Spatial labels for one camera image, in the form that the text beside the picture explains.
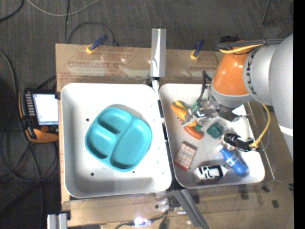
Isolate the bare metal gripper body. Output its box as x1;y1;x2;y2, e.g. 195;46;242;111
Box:
187;98;223;126

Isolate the green square toy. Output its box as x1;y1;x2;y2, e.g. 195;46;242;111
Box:
206;122;224;139

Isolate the red-orange carrot with green top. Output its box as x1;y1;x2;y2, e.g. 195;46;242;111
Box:
183;124;204;141

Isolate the yellow banana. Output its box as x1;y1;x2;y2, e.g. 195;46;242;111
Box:
174;100;189;112

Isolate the orange carrot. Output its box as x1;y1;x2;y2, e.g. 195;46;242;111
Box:
170;105;189;122

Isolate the white plastic tray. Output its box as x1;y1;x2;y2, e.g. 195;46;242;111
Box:
60;83;173;199
159;83;266;189

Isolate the pink and orange carton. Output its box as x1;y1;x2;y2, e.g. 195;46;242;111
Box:
173;141;198;171

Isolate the blue bottle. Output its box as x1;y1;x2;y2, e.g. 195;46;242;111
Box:
215;144;249;176

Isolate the black and white carton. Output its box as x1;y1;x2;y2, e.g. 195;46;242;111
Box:
193;165;228;185

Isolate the blue divided plate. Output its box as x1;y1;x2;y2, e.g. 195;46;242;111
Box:
84;107;153;173

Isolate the brown cardboard board red print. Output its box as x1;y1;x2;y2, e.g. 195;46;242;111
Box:
55;43;270;208

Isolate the black cylinder on white bracket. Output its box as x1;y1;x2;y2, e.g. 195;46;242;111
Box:
223;105;255;153

